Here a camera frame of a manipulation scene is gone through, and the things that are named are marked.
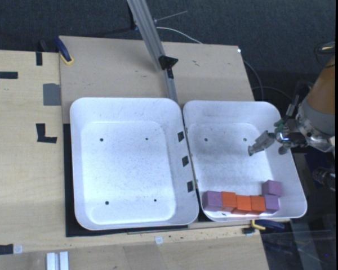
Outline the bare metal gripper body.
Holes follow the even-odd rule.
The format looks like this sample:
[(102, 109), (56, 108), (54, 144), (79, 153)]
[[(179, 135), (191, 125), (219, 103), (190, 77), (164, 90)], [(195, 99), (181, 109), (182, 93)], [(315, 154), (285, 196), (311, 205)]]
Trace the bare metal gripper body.
[(300, 122), (296, 119), (283, 119), (275, 123), (276, 139), (281, 145), (293, 148), (312, 147), (321, 152), (335, 152), (330, 142), (332, 136), (319, 131), (309, 121)]

